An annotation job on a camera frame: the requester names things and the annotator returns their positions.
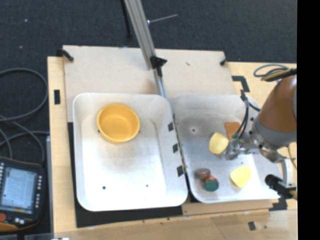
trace black carpet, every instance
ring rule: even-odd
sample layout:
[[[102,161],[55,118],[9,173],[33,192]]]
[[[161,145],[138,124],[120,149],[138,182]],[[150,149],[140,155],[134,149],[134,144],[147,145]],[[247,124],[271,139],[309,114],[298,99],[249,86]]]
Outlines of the black carpet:
[[[150,25],[156,48],[224,51],[228,61],[297,62],[298,0],[141,1],[149,20],[178,14]],[[63,45],[138,47],[135,37],[127,42],[126,36],[120,0],[0,0],[0,71],[24,67],[47,78],[47,57]],[[0,76],[0,115],[29,111],[44,91],[28,73]],[[19,122],[48,131],[48,104]],[[8,136],[19,132],[8,124],[0,128]],[[17,160],[41,159],[30,137],[13,141],[12,148]],[[0,156],[7,155],[1,146]],[[39,225],[20,235],[50,230],[47,204]]]

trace cable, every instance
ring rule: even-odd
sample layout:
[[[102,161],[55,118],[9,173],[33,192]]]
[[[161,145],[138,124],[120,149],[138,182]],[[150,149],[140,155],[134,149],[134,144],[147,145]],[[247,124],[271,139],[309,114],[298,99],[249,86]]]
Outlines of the cable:
[[[249,106],[250,106],[251,108],[253,108],[254,110],[258,111],[258,112],[260,112],[260,111],[261,111],[261,109],[260,109],[260,108],[258,108],[258,107],[256,107],[256,106],[252,105],[250,102],[249,102]]]
[[[36,141],[36,143],[38,144],[38,146],[41,149],[41,157],[42,157],[41,158],[41,163],[42,163],[42,165],[44,165],[44,162],[46,160],[45,149],[44,149],[43,145],[41,144],[40,140],[36,137],[35,134],[44,134],[44,133],[48,134],[48,132],[45,132],[45,131],[30,131],[30,130],[28,130],[27,128],[25,128],[24,126],[22,126],[21,124],[17,123],[14,120],[22,119],[22,118],[26,118],[28,116],[31,116],[31,115],[33,115],[34,113],[36,113],[37,111],[39,111],[43,107],[43,105],[48,100],[48,83],[47,83],[46,79],[41,74],[39,74],[38,72],[36,72],[36,71],[34,71],[32,69],[24,68],[24,67],[15,67],[15,68],[10,68],[10,69],[1,71],[0,72],[0,77],[4,76],[6,74],[10,74],[10,73],[14,73],[14,72],[20,72],[20,71],[27,72],[27,73],[32,73],[32,74],[38,76],[42,80],[44,85],[45,85],[45,95],[44,95],[44,98],[41,101],[41,103],[35,109],[32,109],[31,111],[29,111],[27,113],[16,115],[16,116],[12,116],[12,117],[5,117],[5,116],[0,114],[0,123],[13,124],[14,126],[18,127],[22,131],[24,131],[24,133],[19,133],[19,134],[16,134],[16,135],[11,136],[11,137],[8,138],[6,136],[6,134],[0,128],[0,133],[4,138],[4,142],[0,142],[0,147],[2,145],[6,144],[8,149],[9,149],[9,156],[12,159],[13,158],[13,152],[12,152],[12,147],[10,145],[10,140],[18,138],[18,137],[23,136],[23,135],[30,135]]]
[[[271,70],[269,70],[267,73],[264,73],[264,74],[257,74],[257,72],[260,71],[261,69],[268,68],[268,67],[278,67],[278,68],[271,69]],[[289,69],[290,69],[289,67],[287,67],[287,66],[285,66],[285,65],[282,65],[282,64],[270,63],[270,64],[266,64],[266,65],[263,65],[263,66],[258,67],[258,68],[253,72],[253,75],[254,75],[256,78],[264,78],[264,77],[270,76],[272,73],[280,72],[280,71],[284,71],[284,70],[289,70]]]
[[[29,68],[24,68],[24,67],[15,67],[15,68],[10,68],[10,69],[1,71],[0,72],[0,77],[2,75],[10,74],[10,73],[17,72],[17,71],[24,71],[24,72],[29,72],[29,73],[37,75],[43,81],[43,83],[45,85],[45,96],[44,96],[42,102],[35,109],[33,109],[33,110],[31,110],[31,111],[29,111],[27,113],[24,113],[24,114],[21,114],[21,115],[12,116],[12,117],[5,117],[5,116],[1,116],[0,115],[2,117],[2,118],[0,118],[0,122],[12,121],[12,120],[21,119],[21,118],[25,118],[27,116],[30,116],[30,115],[34,114],[35,112],[37,112],[47,102],[47,99],[48,99],[48,84],[47,84],[46,79],[41,74],[39,74],[37,71],[34,71],[32,69],[29,69]]]
[[[243,136],[246,128],[247,128],[247,124],[248,124],[248,120],[249,120],[249,100],[248,97],[245,94],[244,90],[240,90],[241,91],[241,96],[240,98],[242,99],[242,101],[244,102],[245,105],[245,114],[242,120],[242,123],[239,127],[239,129],[232,135],[232,138],[235,139],[235,143],[237,143],[239,141],[239,139]]]
[[[11,147],[10,142],[9,142],[9,138],[8,138],[7,135],[4,133],[4,131],[1,130],[1,128],[0,128],[0,134],[1,134],[1,135],[3,136],[3,138],[4,138],[3,144],[6,143],[8,149],[9,149],[9,157],[10,157],[11,159],[13,159],[14,156],[13,156],[13,152],[12,152],[12,147]]]
[[[272,81],[279,81],[280,79],[294,76],[297,74],[297,68],[289,68],[285,70],[280,70],[270,75],[261,78],[261,81],[272,82]]]

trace yellow sponge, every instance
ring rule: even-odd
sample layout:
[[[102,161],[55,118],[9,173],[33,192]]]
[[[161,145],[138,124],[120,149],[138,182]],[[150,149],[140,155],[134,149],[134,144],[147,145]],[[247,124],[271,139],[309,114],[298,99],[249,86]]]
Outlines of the yellow sponge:
[[[229,140],[219,132],[215,132],[209,142],[211,153],[220,155],[228,146]]]
[[[241,166],[234,169],[230,177],[237,187],[243,188],[251,178],[251,170],[248,166]]]

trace black cable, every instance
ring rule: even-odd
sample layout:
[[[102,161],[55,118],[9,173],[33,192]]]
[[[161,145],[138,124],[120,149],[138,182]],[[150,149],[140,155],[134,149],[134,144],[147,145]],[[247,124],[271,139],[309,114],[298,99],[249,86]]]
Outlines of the black cable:
[[[49,132],[48,131],[44,131],[44,130],[32,130],[30,131],[32,134],[34,135],[49,135]],[[17,139],[19,137],[22,137],[22,136],[25,136],[25,135],[28,135],[28,132],[21,132],[21,133],[18,133],[18,134],[15,134],[15,135],[12,135],[10,137],[6,137],[8,141],[11,141],[13,139]],[[4,144],[6,144],[6,141],[2,141],[0,142],[0,147],[3,146]]]
[[[12,117],[5,117],[5,116],[0,114],[0,123],[13,124],[16,127],[18,127],[19,129],[24,131],[24,133],[19,133],[19,134],[16,134],[16,135],[8,138],[6,136],[6,134],[0,129],[0,133],[4,138],[4,142],[2,142],[0,146],[2,146],[4,143],[6,143],[8,149],[9,149],[10,158],[13,158],[12,148],[11,148],[9,140],[11,140],[12,138],[17,138],[17,137],[23,136],[23,135],[30,135],[36,141],[36,143],[39,145],[39,147],[41,149],[41,156],[42,156],[41,163],[42,163],[42,165],[44,165],[44,162],[46,160],[45,149],[44,149],[42,143],[40,142],[40,140],[35,135],[35,133],[38,133],[39,131],[30,131],[27,128],[25,128],[24,126],[22,126],[21,124],[15,122],[14,120],[22,119],[22,118],[31,116],[31,115],[33,115],[34,113],[36,113],[37,111],[39,111],[43,107],[43,105],[48,100],[48,83],[47,83],[46,79],[41,74],[39,74],[38,72],[36,72],[36,71],[34,71],[32,69],[24,68],[24,67],[10,68],[10,69],[1,71],[0,72],[0,77],[3,76],[3,75],[6,75],[6,74],[10,74],[10,73],[13,73],[13,72],[19,72],[19,71],[32,73],[32,74],[38,76],[43,81],[43,83],[45,85],[45,95],[44,95],[44,98],[43,98],[42,102],[35,109],[32,109],[31,111],[29,111],[27,113],[16,115],[16,116],[12,116]]]
[[[242,99],[242,101],[245,104],[245,114],[244,114],[244,117],[243,117],[243,120],[242,120],[242,123],[241,123],[239,129],[236,131],[236,135],[239,135],[239,133],[243,127],[241,134],[237,137],[238,139],[240,139],[243,136],[243,134],[247,128],[247,124],[248,124],[248,120],[249,120],[249,104],[250,104],[248,97],[245,94],[245,91],[244,90],[240,90],[240,91],[241,91],[240,98]]]
[[[8,138],[7,135],[4,133],[4,131],[1,130],[1,128],[0,128],[0,134],[1,134],[1,135],[3,136],[3,138],[4,138],[4,141],[2,142],[2,144],[6,144],[6,145],[7,145],[8,149],[9,149],[9,157],[10,157],[11,159],[13,159],[14,156],[13,156],[13,152],[12,152],[12,147],[11,147],[10,142],[9,142],[9,138]]]
[[[0,118],[0,122],[12,121],[12,120],[21,119],[21,118],[25,118],[27,116],[30,116],[30,115],[34,114],[35,112],[37,112],[39,109],[41,109],[41,107],[47,102],[47,99],[48,99],[48,84],[47,84],[46,79],[41,74],[39,74],[37,71],[34,71],[32,69],[29,69],[29,68],[24,68],[24,67],[15,67],[15,68],[10,68],[10,69],[1,71],[0,72],[0,77],[2,75],[6,75],[6,74],[13,73],[13,72],[18,72],[18,71],[29,72],[29,73],[37,75],[45,85],[45,96],[44,96],[42,102],[35,109],[33,109],[33,110],[31,110],[31,111],[29,111],[27,113],[16,115],[16,116],[12,116],[12,117],[5,117],[5,116],[1,116],[0,115],[2,117],[2,118]]]
[[[246,131],[246,128],[247,128],[247,124],[248,124],[248,120],[249,120],[249,105],[248,105],[248,100],[245,101],[245,115],[244,115],[244,126],[243,126],[243,129],[242,129],[242,132],[239,136],[239,139],[243,136],[243,134],[245,133]]]
[[[257,74],[257,72],[260,71],[261,69],[268,68],[268,67],[278,67],[278,68],[271,69],[267,73],[264,73],[264,74]],[[290,69],[290,68],[285,65],[278,64],[278,63],[271,63],[271,64],[266,64],[266,65],[258,67],[256,70],[254,70],[253,75],[256,78],[264,78],[264,77],[271,75],[272,73],[274,73],[276,71],[284,71],[284,70],[288,70],[288,69]]]
[[[249,106],[250,106],[251,108],[253,108],[254,110],[258,111],[258,112],[260,112],[260,111],[261,111],[261,109],[260,109],[260,108],[258,108],[258,107],[256,107],[256,106],[252,105],[250,102],[249,102]]]

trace yellow bowl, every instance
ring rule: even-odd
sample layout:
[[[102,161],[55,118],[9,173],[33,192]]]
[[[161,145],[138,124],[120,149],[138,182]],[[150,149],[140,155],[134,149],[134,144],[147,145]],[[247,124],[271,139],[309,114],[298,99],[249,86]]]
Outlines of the yellow bowl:
[[[101,135],[111,143],[125,143],[139,132],[140,120],[130,107],[113,103],[99,111],[96,119]]]

